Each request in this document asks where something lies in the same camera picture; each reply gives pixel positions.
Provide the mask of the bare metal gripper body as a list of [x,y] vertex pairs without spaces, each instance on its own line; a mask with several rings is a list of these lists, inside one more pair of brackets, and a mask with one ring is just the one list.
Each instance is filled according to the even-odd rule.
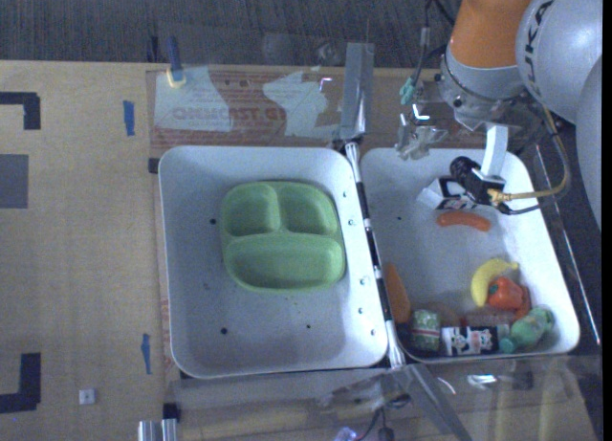
[[454,120],[469,131],[486,123],[499,123],[508,112],[505,100],[484,98],[444,74],[435,74],[431,80],[409,76],[405,82],[405,105],[408,119],[417,125],[442,128]]

